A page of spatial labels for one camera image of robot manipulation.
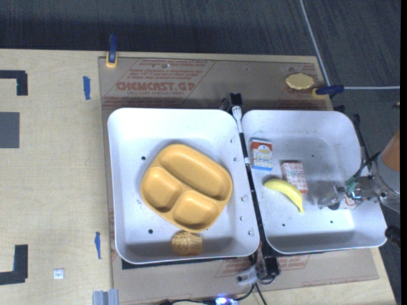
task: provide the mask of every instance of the yellow plate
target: yellow plate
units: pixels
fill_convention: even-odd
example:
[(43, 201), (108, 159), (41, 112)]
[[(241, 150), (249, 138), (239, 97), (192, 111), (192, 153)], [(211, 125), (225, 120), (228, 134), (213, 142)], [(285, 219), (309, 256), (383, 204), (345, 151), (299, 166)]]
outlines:
[(182, 144), (161, 150), (141, 181), (145, 204), (191, 233), (213, 225), (232, 189), (230, 174), (221, 165)]

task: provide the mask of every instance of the white tray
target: white tray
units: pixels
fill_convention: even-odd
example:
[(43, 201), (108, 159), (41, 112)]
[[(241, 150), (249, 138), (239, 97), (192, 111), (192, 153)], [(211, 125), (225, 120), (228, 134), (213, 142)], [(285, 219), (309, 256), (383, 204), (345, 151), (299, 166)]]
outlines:
[[(378, 247), (387, 228), (376, 198), (353, 210), (320, 209), (317, 205), (334, 184), (345, 181), (361, 165), (361, 149), (352, 122), (334, 111), (249, 111), (242, 120), (246, 144), (253, 138), (271, 141), (274, 169), (252, 170), (261, 218), (270, 246), (283, 254)], [(305, 213), (287, 198), (263, 187), (282, 178), (284, 160), (303, 163), (308, 193)]]
[[(254, 253), (259, 232), (235, 120), (219, 110), (131, 109), (107, 122), (113, 179), (114, 232), (121, 258), (133, 264), (243, 257)], [(166, 146), (186, 144), (225, 167), (231, 198), (213, 226), (200, 233), (203, 252), (183, 257), (171, 248), (178, 227), (148, 208), (140, 184)]]

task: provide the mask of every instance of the yellow banana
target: yellow banana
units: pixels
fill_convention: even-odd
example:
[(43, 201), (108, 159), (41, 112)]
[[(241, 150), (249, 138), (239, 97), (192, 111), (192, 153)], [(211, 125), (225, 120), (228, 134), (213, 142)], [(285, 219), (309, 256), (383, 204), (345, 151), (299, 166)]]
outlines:
[(291, 183), (288, 183), (286, 180), (271, 179), (266, 181), (263, 185), (268, 189), (285, 194), (298, 207), (300, 212), (304, 212), (303, 195)]

